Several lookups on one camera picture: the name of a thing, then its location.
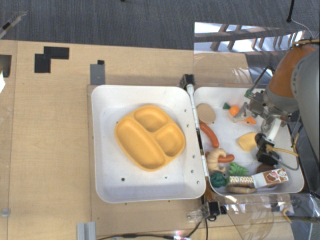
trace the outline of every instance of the white tray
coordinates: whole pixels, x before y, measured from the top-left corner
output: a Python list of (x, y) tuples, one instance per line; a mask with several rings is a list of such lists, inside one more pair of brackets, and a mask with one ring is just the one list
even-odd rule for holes
[[(190, 98), (178, 87), (101, 85), (92, 92), (95, 183), (109, 203), (195, 199), (206, 188)], [(181, 128), (183, 152), (165, 167), (149, 172), (137, 167), (115, 138), (117, 121), (143, 105), (163, 109)]]
[[(246, 90), (246, 88), (201, 87), (194, 93), (194, 102), (196, 106), (201, 103), (206, 103), (214, 109), (216, 120), (214, 124), (209, 126), (219, 140), (219, 147), (224, 149), (227, 154), (233, 154), (235, 157), (234, 161), (237, 164), (246, 167), (249, 170), (248, 175), (252, 175), (256, 173), (257, 167), (261, 165), (256, 158), (258, 148), (255, 148), (251, 152), (246, 152), (239, 146), (237, 139), (246, 133), (259, 133), (261, 131), (260, 126), (263, 120), (258, 116), (256, 118), (257, 124), (249, 124), (244, 121), (234, 123), (229, 111), (227, 109), (223, 109), (225, 102), (230, 106), (238, 105), (239, 107), (241, 107), (244, 102), (249, 102), (249, 99), (244, 97)], [(205, 134), (201, 134), (201, 139), (205, 152), (213, 150), (211, 143)], [(292, 150), (290, 133), (286, 126), (280, 128), (274, 142), (277, 148)], [(283, 152), (278, 153), (285, 164), (292, 168), (297, 167), (295, 156)], [(229, 165), (229, 163), (220, 164), (221, 167), (225, 166), (227, 170)], [(304, 187), (304, 178), (300, 168), (299, 170), (294, 171), (283, 167), (280, 164), (278, 164), (277, 168), (285, 168), (289, 181), (272, 188), (259, 188), (254, 194), (297, 193), (302, 190)], [(214, 188), (214, 190), (218, 194), (224, 196), (235, 195), (227, 192), (225, 187)]]

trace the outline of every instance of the wooden table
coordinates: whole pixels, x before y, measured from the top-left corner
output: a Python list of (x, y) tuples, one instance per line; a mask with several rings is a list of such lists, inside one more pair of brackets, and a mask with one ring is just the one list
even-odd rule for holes
[[(35, 54), (42, 54), (44, 46), (69, 47), (69, 59), (52, 59), (51, 73), (34, 73)], [(1, 156), (10, 158), (10, 166), (0, 175), (4, 200), (0, 208), (11, 211), (8, 219), (0, 219), (1, 240), (75, 240), (77, 223), (92, 220), (98, 237), (129, 232), (186, 234), (193, 229), (186, 212), (200, 205), (197, 199), (109, 204), (92, 198), (87, 109), (90, 64), (97, 60), (105, 61), (107, 84), (176, 86), (183, 74), (195, 72), (192, 50), (0, 40), (0, 54), (12, 55), (11, 76), (0, 104), (6, 101), (14, 109), (13, 121), (1, 124), (12, 137), (0, 131), (7, 143)], [(233, 60), (245, 62), (238, 55)], [(213, 74), (217, 82), (222, 75)], [(204, 76), (197, 68), (196, 77)], [(102, 218), (95, 217), (99, 211)], [(265, 239), (279, 232), (282, 239), (292, 239), (290, 224), (281, 214), (268, 214), (255, 221), (253, 212), (242, 218), (220, 215), (209, 223), (209, 239), (248, 239), (252, 232), (262, 231)], [(192, 239), (205, 238), (203, 227)]]

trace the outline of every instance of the gray carpet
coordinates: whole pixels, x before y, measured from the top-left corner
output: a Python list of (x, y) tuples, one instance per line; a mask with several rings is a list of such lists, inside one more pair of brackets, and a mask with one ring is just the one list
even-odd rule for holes
[[(194, 22), (301, 29), (291, 0), (0, 0), (27, 11), (5, 39), (192, 50)], [(293, 18), (319, 32), (320, 0), (296, 0)]]

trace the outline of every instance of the orange plate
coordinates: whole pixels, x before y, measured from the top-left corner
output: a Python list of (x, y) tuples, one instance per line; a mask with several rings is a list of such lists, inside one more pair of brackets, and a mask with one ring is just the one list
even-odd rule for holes
[(115, 139), (124, 153), (141, 169), (156, 171), (185, 148), (183, 132), (161, 108), (142, 106), (115, 126)]

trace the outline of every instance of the red sausage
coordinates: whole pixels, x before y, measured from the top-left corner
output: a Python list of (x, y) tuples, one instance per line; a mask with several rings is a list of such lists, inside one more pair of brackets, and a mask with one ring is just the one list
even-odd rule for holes
[(219, 156), (218, 163), (229, 163), (235, 160), (235, 156), (233, 154), (228, 154), (226, 157)]
[(200, 129), (203, 131), (209, 138), (212, 147), (219, 148), (219, 141), (215, 133), (210, 129), (209, 126), (207, 126), (205, 123), (201, 122), (200, 123)]

